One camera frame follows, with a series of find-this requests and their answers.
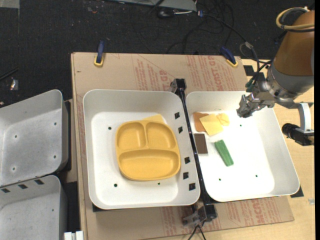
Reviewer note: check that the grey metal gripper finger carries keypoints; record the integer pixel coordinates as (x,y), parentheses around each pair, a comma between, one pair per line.
(253,107)
(242,107)

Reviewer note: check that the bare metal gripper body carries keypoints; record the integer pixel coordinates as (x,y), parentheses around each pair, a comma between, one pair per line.
(265,94)

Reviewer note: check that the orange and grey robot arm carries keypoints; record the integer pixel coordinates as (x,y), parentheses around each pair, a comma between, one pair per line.
(295,51)

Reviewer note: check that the yellow cheese slice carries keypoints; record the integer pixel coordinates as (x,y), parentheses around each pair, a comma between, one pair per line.
(212,125)

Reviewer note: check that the orange bread slice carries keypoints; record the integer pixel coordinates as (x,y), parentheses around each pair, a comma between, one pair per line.
(197,122)

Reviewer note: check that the green celery stick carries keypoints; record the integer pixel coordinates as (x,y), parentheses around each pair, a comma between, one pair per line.
(224,152)

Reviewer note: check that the white plastic tray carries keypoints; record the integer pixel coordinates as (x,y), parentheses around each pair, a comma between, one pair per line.
(105,154)
(30,209)
(30,139)
(252,159)

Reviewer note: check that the brown rectangular biscuit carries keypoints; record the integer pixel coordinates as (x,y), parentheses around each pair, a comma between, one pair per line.
(201,144)

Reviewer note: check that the thin black rod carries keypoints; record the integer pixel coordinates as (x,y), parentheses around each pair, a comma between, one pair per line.
(194,144)

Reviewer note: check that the yellow divided plate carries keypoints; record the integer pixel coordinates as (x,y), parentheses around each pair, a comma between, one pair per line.
(147,154)

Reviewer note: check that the brown cardboard board red print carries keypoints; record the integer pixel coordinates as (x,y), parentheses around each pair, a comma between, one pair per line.
(140,69)

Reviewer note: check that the black cylinder on white bracket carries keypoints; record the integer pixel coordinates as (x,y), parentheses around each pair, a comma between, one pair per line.
(298,131)

